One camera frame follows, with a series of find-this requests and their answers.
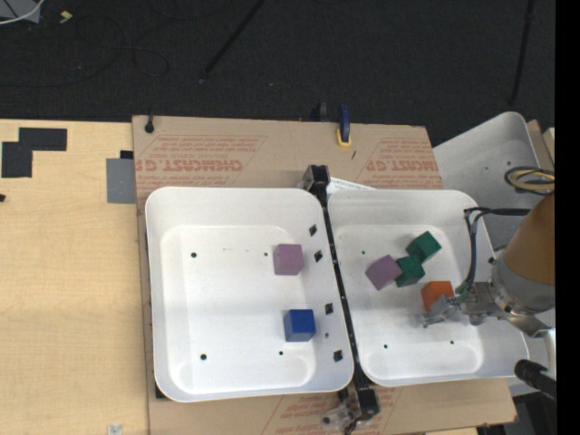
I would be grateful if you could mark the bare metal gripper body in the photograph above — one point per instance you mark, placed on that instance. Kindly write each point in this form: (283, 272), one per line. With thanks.
(482, 302)

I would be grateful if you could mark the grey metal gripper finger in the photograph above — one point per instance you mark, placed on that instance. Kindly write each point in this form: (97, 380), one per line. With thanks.
(437, 319)
(441, 305)

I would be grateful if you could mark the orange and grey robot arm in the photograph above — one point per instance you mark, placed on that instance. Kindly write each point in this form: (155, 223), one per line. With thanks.
(530, 247)

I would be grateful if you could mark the orange cube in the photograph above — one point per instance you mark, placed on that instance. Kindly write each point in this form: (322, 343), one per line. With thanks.
(435, 292)

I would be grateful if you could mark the white plastic tray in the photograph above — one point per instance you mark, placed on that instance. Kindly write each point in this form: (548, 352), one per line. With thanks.
(408, 347)
(226, 311)

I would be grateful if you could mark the green cube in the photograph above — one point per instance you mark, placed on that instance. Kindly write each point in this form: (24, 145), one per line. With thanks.
(425, 246)
(410, 271)

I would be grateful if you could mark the purple cube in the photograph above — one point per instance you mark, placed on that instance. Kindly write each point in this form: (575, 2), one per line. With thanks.
(383, 272)
(288, 259)

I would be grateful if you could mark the blue cube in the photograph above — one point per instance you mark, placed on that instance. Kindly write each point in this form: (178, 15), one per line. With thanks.
(299, 325)

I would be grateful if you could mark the white paper label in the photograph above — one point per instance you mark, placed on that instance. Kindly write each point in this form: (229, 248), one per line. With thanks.
(351, 185)

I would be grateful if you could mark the brown cardboard board red print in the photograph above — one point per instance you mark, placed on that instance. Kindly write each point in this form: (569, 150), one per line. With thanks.
(217, 161)

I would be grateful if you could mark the black cylinder on white bracket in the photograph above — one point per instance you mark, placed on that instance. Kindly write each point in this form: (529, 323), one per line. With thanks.
(534, 373)

